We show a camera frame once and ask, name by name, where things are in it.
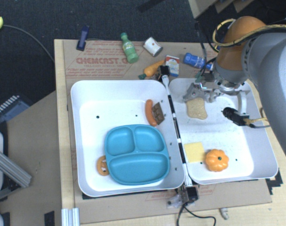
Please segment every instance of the blue plate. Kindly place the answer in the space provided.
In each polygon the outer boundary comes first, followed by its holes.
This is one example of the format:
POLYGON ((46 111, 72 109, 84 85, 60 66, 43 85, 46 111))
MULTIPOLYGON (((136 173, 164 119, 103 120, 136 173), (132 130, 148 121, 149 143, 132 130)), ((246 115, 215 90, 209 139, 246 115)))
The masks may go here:
POLYGON ((157 182, 167 176, 169 155, 161 132, 149 125, 111 129, 105 138, 109 174, 124 185, 157 182))

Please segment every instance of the black floor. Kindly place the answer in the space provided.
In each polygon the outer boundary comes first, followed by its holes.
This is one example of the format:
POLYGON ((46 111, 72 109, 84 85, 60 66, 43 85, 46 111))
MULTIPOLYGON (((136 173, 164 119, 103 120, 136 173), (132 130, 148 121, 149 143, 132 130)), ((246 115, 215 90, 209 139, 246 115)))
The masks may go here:
MULTIPOLYGON (((286 0, 255 0, 240 13, 233 5, 219 14, 211 6, 197 21, 211 36, 223 20, 245 15, 266 24, 282 20, 286 0)), ((51 57, 54 39, 79 39, 83 25, 90 26, 89 38, 120 40, 120 33, 127 32, 136 41, 152 36, 157 41, 200 42, 188 0, 0 0, 0 16, 5 25, 33 35, 51 57)), ((201 40, 207 42, 205 34, 201 40)), ((28 34, 3 27, 0 103, 18 93, 35 103, 55 89, 54 63, 43 48, 28 34)))

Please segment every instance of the white tray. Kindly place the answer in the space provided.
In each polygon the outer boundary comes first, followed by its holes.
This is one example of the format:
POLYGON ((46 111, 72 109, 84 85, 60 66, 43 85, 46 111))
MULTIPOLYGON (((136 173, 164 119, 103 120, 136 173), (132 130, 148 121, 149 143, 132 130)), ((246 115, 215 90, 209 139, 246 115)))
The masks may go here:
MULTIPOLYGON (((204 162, 189 163, 186 157, 191 179, 198 184, 212 184, 274 177, 278 165, 266 130, 238 126, 222 114, 225 107, 238 110, 237 96, 223 95, 213 103, 205 102, 208 115, 205 120, 187 115, 182 97, 194 81, 195 79, 174 79, 169 85, 182 144, 202 142, 205 152, 214 148, 221 149, 229 157, 229 166, 222 172, 212 172, 204 162)), ((245 83, 238 90, 249 91, 246 95, 246 113, 250 119, 260 118, 250 86, 245 83)))
POLYGON ((178 188, 184 182, 167 92, 163 84, 153 81, 79 81, 72 86, 78 182, 83 193, 91 197, 128 194, 178 188), (106 134, 114 127, 146 124, 145 103, 160 102, 165 119, 156 128, 162 133, 170 156, 169 174, 159 182, 128 186, 101 176, 97 160, 105 155, 106 134))

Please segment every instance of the wooden table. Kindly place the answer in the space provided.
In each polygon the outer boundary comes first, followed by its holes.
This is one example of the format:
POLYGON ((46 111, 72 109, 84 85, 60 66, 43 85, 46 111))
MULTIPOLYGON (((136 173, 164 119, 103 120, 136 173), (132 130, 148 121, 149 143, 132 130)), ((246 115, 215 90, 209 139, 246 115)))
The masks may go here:
MULTIPOLYGON (((56 62, 56 91, 57 91, 57 113, 58 113, 58 132, 59 132, 59 151, 60 151, 60 175, 61 175, 61 197, 62 197, 62 208, 63 209, 73 209, 76 207, 75 203, 75 184, 73 182, 73 168, 72 168, 72 155, 71 155, 71 140, 70 140, 70 127, 73 125, 69 124, 69 115, 67 111, 68 105, 68 93, 67 93, 67 84, 65 76, 65 53, 70 51, 65 51, 64 47, 65 40, 55 40, 55 62, 56 62)), ((190 49, 191 53, 202 56, 202 51, 199 48, 199 44, 181 44, 181 43, 164 43, 170 48, 180 48, 190 49)), ((259 96, 253 85, 253 92, 255 94, 255 99, 259 107, 261 103, 259 96)), ((276 159, 279 165, 279 171, 282 176, 283 184, 281 187, 273 188, 273 195, 271 196, 271 203, 258 204, 258 205, 248 205, 240 207, 231 207, 228 208, 229 219, 224 220, 221 217, 219 210, 211 209, 211 204, 214 204, 214 201, 208 202, 210 210, 203 210, 195 212, 199 216, 214 216, 217 219, 216 225, 243 225, 243 226, 254 226, 254 225, 286 225, 286 157, 279 145, 276 137, 270 128, 267 129, 269 139, 271 141, 276 159)), ((253 192, 253 189, 250 188, 247 192, 253 192)), ((237 192, 245 193, 243 197, 248 197, 249 193, 247 192, 237 192)), ((106 214, 111 214, 112 209, 104 208, 102 211, 106 214)), ((175 225, 177 212, 179 209, 171 210, 170 213, 164 213, 164 215, 154 214, 152 217, 150 215, 145 215, 142 218, 131 218, 123 220, 110 220, 107 222, 85 222, 82 225, 175 225)), ((80 210, 80 219, 87 212, 80 210)), ((192 218, 188 213, 183 213, 180 219, 180 225, 213 225, 212 219, 200 219, 192 218)))

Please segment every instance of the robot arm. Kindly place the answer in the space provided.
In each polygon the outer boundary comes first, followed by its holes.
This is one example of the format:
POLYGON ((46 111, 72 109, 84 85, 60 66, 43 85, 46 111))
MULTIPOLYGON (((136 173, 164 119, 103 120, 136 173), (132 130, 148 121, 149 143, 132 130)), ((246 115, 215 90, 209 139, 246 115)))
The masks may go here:
POLYGON ((223 93, 249 79, 257 88, 266 117, 286 155, 286 26, 266 29, 262 21, 244 16, 226 33, 214 63, 215 81, 223 93), (257 32, 250 39, 236 40, 257 32))

